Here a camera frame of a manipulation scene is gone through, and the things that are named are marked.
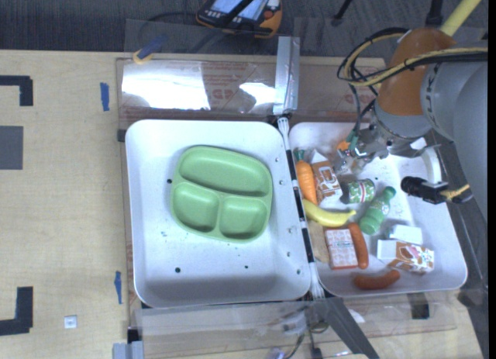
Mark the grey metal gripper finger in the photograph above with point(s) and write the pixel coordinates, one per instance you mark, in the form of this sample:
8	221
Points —
341	165
356	165

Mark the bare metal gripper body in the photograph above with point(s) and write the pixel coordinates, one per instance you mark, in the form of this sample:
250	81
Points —
374	148

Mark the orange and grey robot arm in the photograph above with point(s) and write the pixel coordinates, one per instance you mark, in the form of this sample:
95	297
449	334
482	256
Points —
457	109

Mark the orange and white juice carton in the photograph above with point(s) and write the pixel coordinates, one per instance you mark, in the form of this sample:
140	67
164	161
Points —
326	179

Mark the green and white can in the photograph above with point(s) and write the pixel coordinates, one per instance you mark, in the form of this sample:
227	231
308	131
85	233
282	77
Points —
360	191

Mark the orange carrot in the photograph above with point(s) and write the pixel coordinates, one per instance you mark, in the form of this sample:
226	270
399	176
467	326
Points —
307	181

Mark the green bottle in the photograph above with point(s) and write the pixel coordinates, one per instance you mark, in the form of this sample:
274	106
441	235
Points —
374	216

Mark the yellow banana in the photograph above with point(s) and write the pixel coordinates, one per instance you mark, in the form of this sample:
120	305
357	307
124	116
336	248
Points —
327	218

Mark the orange and white packet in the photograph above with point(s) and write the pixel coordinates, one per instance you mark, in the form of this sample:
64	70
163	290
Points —
341	249

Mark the orange sausage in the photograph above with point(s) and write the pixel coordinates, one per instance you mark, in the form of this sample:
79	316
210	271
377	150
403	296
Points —
361	249
376	280

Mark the small white box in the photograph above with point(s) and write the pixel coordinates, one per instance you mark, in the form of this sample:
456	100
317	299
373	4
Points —
407	233

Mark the white carton with orange print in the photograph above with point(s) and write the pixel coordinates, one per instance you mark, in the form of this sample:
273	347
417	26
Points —
410	256

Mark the white plastic tray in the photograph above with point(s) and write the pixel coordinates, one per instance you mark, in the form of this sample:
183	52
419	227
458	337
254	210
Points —
438	249
155	214

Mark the green divided plate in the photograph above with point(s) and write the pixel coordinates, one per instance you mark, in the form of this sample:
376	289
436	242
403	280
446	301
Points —
222	171

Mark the black cylinder on white bracket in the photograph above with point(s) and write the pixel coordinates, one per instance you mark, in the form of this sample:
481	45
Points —
420	188

